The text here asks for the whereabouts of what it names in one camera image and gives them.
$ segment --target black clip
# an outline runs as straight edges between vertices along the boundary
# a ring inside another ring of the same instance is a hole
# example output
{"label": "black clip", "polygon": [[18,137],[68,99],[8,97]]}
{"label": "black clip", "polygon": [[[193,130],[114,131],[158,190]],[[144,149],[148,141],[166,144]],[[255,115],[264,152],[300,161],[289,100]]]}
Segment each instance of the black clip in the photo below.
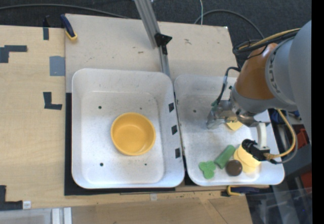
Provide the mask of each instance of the black clip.
{"label": "black clip", "polygon": [[51,27],[51,24],[49,23],[49,15],[46,15],[43,19],[43,27]]}
{"label": "black clip", "polygon": [[172,37],[168,35],[163,35],[161,33],[156,33],[154,35],[154,38],[157,46],[162,47],[162,53],[164,55],[167,55],[168,54],[167,44],[171,41]]}

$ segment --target white sink basin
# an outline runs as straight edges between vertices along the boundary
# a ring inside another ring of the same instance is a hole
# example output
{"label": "white sink basin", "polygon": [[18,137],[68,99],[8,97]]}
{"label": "white sink basin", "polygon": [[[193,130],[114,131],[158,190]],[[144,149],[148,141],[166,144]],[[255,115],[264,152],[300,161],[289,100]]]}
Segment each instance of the white sink basin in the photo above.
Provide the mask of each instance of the white sink basin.
{"label": "white sink basin", "polygon": [[[151,120],[153,148],[125,156],[110,127],[127,112]],[[161,72],[81,69],[72,78],[72,176],[86,189],[171,188],[184,178],[173,85]]]}
{"label": "white sink basin", "polygon": [[[235,78],[228,78],[228,86],[234,85]],[[241,173],[239,176],[229,176],[225,169],[216,168],[215,176],[205,179],[198,165],[200,162],[213,161],[229,145],[235,148],[244,139],[258,141],[256,128],[241,126],[238,130],[230,130],[224,124],[216,129],[207,129],[207,115],[211,103],[220,94],[223,77],[208,77],[183,74],[175,80],[175,93],[181,136],[186,157],[187,171],[190,179],[201,186],[215,185],[275,185],[282,182],[285,171],[282,164],[273,165],[264,161],[252,173]],[[229,98],[229,90],[223,94],[223,99]],[[255,117],[257,121],[270,122],[267,111]],[[266,127],[267,145],[272,154],[278,154],[278,147],[271,124]]]}

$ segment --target green clover toy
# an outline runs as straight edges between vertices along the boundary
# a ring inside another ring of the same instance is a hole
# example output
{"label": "green clover toy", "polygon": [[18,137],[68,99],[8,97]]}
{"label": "green clover toy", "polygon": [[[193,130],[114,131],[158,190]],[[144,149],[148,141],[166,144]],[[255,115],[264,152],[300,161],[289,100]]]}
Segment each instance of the green clover toy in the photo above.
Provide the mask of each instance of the green clover toy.
{"label": "green clover toy", "polygon": [[199,169],[204,173],[204,178],[211,179],[214,177],[214,170],[216,165],[213,161],[200,162]]}

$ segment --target black tape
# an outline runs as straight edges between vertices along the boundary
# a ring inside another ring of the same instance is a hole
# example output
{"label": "black tape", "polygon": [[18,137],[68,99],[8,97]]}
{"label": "black tape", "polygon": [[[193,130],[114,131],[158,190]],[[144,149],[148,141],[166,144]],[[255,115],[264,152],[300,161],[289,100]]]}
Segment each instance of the black tape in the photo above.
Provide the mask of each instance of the black tape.
{"label": "black tape", "polygon": [[178,132],[177,125],[174,125],[174,126],[171,128],[171,131],[172,131],[172,135],[176,134],[176,133]]}
{"label": "black tape", "polygon": [[45,107],[48,109],[62,109],[61,104],[52,104],[52,93],[51,92],[43,92],[44,95],[44,102],[45,102]]}
{"label": "black tape", "polygon": [[0,48],[0,63],[9,62],[9,51],[5,48]]}
{"label": "black tape", "polygon": [[21,210],[23,201],[6,202],[6,186],[0,185],[0,211],[5,210]]}
{"label": "black tape", "polygon": [[9,63],[9,52],[27,52],[27,46],[4,46],[0,48],[0,63]]}
{"label": "black tape", "polygon": [[27,52],[27,46],[5,45],[5,49],[7,49],[10,52]]}
{"label": "black tape", "polygon": [[170,103],[169,104],[169,112],[173,111],[174,110],[174,103]]}
{"label": "black tape", "polygon": [[43,40],[49,40],[50,34],[49,29],[47,27],[43,27]]}
{"label": "black tape", "polygon": [[176,158],[179,158],[180,156],[181,156],[180,148],[177,148],[176,149]]}

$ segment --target wooden surface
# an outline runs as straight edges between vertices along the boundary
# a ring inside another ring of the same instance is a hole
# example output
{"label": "wooden surface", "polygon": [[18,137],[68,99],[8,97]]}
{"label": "wooden surface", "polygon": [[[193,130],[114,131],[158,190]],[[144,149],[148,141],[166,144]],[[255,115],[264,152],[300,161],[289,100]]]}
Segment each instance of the wooden surface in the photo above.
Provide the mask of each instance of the wooden surface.
{"label": "wooden surface", "polygon": [[[65,40],[66,91],[82,68],[161,71],[159,50],[153,49],[140,20],[67,14],[76,41]],[[181,74],[224,76],[236,66],[227,28],[159,22],[168,43],[171,79]]]}
{"label": "wooden surface", "polygon": [[245,196],[210,199],[211,193],[192,198],[169,198],[151,202],[112,203],[74,207],[72,221],[78,224],[252,224]]}
{"label": "wooden surface", "polygon": [[[50,28],[49,41],[36,27],[0,26],[0,35],[0,47],[28,48],[26,53],[10,52],[9,63],[0,63],[0,184],[7,186],[6,201],[31,201],[32,208],[151,202],[149,193],[64,196],[65,77],[50,76],[49,70],[49,57],[65,56],[64,30]],[[63,104],[62,109],[44,109],[43,92],[52,92],[52,103]],[[197,210],[200,203],[208,210],[215,207],[206,200],[219,199],[217,190],[224,189],[180,185],[156,198],[200,200]],[[241,206],[247,209],[246,201]],[[216,213],[209,216],[218,218]]]}

